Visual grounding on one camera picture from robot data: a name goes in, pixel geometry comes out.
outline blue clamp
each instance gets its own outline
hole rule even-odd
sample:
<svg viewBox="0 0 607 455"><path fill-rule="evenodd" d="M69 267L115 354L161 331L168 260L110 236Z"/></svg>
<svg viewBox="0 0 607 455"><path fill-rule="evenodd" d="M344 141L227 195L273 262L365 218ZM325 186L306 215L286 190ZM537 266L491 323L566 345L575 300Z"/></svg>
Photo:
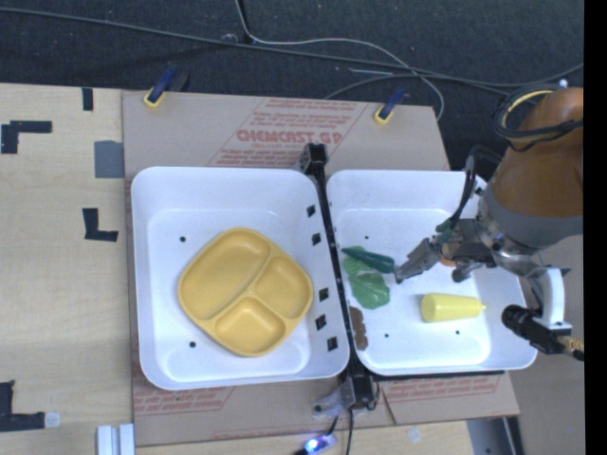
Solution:
<svg viewBox="0 0 607 455"><path fill-rule="evenodd" d="M378 125L385 125L392 117L393 110L397 104L400 104L405 96L405 88L398 87L394 94L388 99L386 104L379 106L373 115L373 121Z"/></svg>
<svg viewBox="0 0 607 455"><path fill-rule="evenodd" d="M169 64L162 73L162 76L160 76L156 82L156 85L143 97L143 102L146 106L149 108L157 108L162 103L165 91L171 85L171 81L175 78L176 74L177 66L175 64Z"/></svg>

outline beige table surface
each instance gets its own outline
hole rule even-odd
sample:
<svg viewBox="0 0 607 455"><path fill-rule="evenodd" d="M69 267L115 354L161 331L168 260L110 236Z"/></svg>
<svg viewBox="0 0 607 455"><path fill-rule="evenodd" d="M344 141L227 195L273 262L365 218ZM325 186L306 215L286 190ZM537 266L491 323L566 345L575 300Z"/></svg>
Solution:
<svg viewBox="0 0 607 455"><path fill-rule="evenodd" d="M0 123L51 120L0 155L0 382L15 380L16 413L57 411L58 428L0 433L0 453L95 453L95 430L132 422L124 181L95 178L94 143L122 142L121 92L0 84ZM97 208L115 243L84 239ZM412 428L416 436L411 436ZM138 453L265 453L300 449L308 435L138 449ZM344 451L340 446L327 455ZM472 454L465 421L355 429L352 453Z"/></svg>

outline cardboard box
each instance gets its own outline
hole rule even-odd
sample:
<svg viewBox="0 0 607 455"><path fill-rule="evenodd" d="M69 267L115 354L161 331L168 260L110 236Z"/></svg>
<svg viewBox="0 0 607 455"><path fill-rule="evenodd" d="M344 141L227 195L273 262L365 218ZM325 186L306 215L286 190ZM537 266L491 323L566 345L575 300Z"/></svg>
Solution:
<svg viewBox="0 0 607 455"><path fill-rule="evenodd" d="M385 125L377 103L169 93L157 109L144 93L123 94L125 194L132 327L133 404L138 446L316 432L313 403L337 379L163 391L138 364L130 186L153 166L291 168L306 142L324 143L326 173L345 169L448 170L429 107L397 106ZM518 414L507 373L380 383L375 410L357 427L385 427ZM347 423L340 421L338 427Z"/></svg>

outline yellow plate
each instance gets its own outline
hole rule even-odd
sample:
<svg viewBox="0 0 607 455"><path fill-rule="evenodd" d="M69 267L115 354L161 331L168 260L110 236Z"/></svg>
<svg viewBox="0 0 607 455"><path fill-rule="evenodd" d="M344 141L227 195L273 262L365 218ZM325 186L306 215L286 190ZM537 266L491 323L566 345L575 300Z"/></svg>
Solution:
<svg viewBox="0 0 607 455"><path fill-rule="evenodd" d="M230 229L206 245L179 278L177 295L188 317L239 355L267 354L310 308L312 281L257 231Z"/></svg>

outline white tray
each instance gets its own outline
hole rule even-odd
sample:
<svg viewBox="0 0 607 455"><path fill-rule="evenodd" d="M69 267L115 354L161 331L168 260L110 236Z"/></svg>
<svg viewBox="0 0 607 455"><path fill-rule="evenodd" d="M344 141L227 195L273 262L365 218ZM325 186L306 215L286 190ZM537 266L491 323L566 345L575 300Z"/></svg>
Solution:
<svg viewBox="0 0 607 455"><path fill-rule="evenodd" d="M350 350L321 207L308 177L291 170L154 167L136 176L131 193L139 357L152 383L186 390L331 377L343 370ZM267 236L314 285L302 323L260 357L241 357L215 343L177 300L183 269L230 228Z"/></svg>
<svg viewBox="0 0 607 455"><path fill-rule="evenodd" d="M403 264L419 242L453 214L465 176L455 172L342 171L328 180L327 195L338 247L363 246ZM476 213L477 198L463 217ZM342 270L348 303L363 314L368 346L357 355L373 373L414 375L522 369L537 351L501 321L511 303L525 305L518 279L502 268L474 270L455 283L452 268L437 264L426 273L395 283L384 275L391 300L376 310L364 309L352 295ZM487 310L477 318L427 323L419 303L426 293L479 298Z"/></svg>

